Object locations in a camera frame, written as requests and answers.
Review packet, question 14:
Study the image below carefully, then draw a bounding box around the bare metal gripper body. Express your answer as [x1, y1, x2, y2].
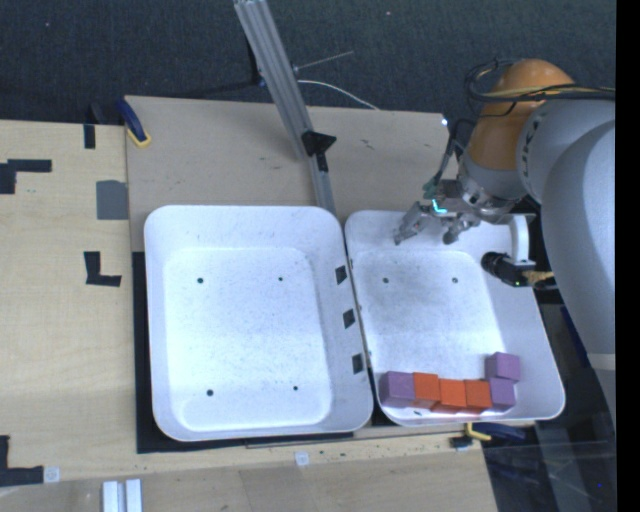
[422, 178, 517, 225]

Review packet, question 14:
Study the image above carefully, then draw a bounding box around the white plastic tray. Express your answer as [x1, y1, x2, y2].
[343, 208, 567, 428]
[143, 203, 376, 443]

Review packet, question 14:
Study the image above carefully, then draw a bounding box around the purple cube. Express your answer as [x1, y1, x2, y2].
[484, 351, 523, 383]
[379, 370, 417, 408]
[488, 377, 518, 408]

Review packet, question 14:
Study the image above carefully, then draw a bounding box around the orange cube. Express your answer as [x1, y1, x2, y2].
[413, 372, 442, 402]
[464, 379, 494, 409]
[438, 378, 469, 408]

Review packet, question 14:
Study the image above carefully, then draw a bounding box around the pale wood board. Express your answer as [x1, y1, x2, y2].
[123, 94, 501, 474]

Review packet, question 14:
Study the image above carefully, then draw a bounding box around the black cylinder on white bracket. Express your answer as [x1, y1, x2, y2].
[480, 213, 539, 289]

